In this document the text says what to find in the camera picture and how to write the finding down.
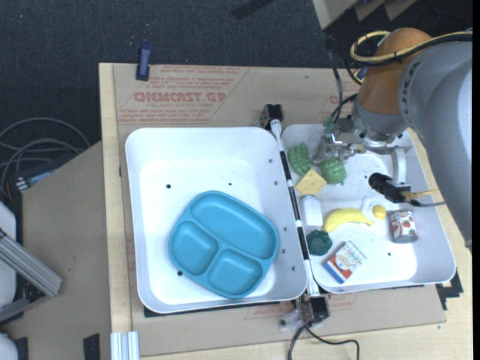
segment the dark green object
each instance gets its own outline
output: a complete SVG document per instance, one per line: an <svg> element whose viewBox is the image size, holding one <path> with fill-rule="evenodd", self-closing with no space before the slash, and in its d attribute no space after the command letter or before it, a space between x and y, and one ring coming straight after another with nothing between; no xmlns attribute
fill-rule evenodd
<svg viewBox="0 0 480 360"><path fill-rule="evenodd" d="M336 157L322 161L320 163L320 169L322 170L322 177L328 184L344 185L344 180L347 178L347 171L342 162Z"/></svg>
<svg viewBox="0 0 480 360"><path fill-rule="evenodd" d="M326 254L332 247L332 239L329 234L324 231L315 229L307 236L307 245L310 254L315 256L322 256Z"/></svg>
<svg viewBox="0 0 480 360"><path fill-rule="evenodd" d="M312 167L312 163L308 157L307 146L304 143L290 148L287 157L290 166L292 166L292 169L299 175L304 175Z"/></svg>

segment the yellow sponge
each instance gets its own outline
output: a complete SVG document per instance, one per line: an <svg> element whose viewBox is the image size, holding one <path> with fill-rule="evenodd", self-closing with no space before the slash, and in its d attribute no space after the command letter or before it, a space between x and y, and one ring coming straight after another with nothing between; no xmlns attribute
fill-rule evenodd
<svg viewBox="0 0 480 360"><path fill-rule="evenodd" d="M302 195L314 195L318 194L326 183L326 180L322 176L313 169L310 169L300 179L295 188Z"/></svg>

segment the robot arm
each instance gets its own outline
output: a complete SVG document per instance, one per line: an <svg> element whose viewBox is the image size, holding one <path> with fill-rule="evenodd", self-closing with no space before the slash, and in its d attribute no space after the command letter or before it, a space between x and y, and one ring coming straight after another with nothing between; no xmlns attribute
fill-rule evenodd
<svg viewBox="0 0 480 360"><path fill-rule="evenodd" d="M470 251L472 38L472 32L461 32L436 41L412 28L393 31L371 58L371 65L379 66L368 68L354 106L367 144L390 143L407 128L418 134L443 199ZM416 48L416 44L427 46ZM399 59L408 49L408 56Z"/></svg>

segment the red and white can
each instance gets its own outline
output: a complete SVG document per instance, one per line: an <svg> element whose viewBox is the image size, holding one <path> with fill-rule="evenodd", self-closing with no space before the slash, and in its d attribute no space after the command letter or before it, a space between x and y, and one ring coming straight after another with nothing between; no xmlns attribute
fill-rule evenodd
<svg viewBox="0 0 480 360"><path fill-rule="evenodd" d="M409 209L400 209L390 214L391 235L396 243L410 243L419 238L413 213Z"/></svg>

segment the blue object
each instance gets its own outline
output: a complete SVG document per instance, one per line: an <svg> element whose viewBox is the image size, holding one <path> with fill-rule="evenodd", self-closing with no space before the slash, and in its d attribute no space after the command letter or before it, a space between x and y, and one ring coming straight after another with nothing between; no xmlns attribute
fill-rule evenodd
<svg viewBox="0 0 480 360"><path fill-rule="evenodd" d="M278 231L249 205L219 191L195 197L169 237L175 267L229 299L252 293L277 256Z"/></svg>
<svg viewBox="0 0 480 360"><path fill-rule="evenodd" d="M142 40L142 44L138 49L138 62L136 67L136 79L149 81L150 67L149 59L152 53L152 43L148 40Z"/></svg>

